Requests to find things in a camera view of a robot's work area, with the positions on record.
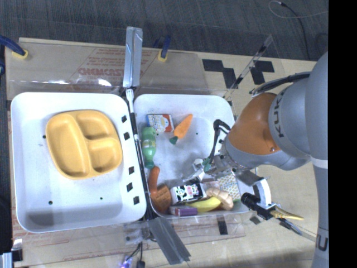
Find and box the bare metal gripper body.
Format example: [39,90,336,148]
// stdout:
[204,154,238,179]

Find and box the cow print carton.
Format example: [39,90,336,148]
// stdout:
[169,183,208,206]

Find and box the white plastic tray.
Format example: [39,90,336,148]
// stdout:
[10,92,148,233]
[133,93,250,220]

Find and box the yellow patterned packet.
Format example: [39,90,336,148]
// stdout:
[216,173,242,202]

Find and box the yellow banana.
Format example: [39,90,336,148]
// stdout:
[185,196,223,213]

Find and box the tan bread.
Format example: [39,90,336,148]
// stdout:
[206,188,234,212]

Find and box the pink and purple box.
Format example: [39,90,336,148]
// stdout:
[168,205,199,217]

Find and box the orange carrot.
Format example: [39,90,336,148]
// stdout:
[169,113,194,145]

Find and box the brown biscuit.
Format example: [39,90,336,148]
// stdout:
[151,184,172,213]

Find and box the orange-brown sausage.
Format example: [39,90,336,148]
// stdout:
[147,165,161,198]

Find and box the green bottle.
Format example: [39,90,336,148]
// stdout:
[141,126,157,170]

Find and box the white and orange carton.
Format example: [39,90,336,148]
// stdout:
[146,113,175,135]

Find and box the yellow divided plate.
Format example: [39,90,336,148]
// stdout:
[45,109,124,180]

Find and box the brown cardboard board red print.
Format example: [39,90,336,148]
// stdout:
[4,37,248,267]

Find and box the black cylinder on white bracket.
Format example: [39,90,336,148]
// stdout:
[240,176,281,221]

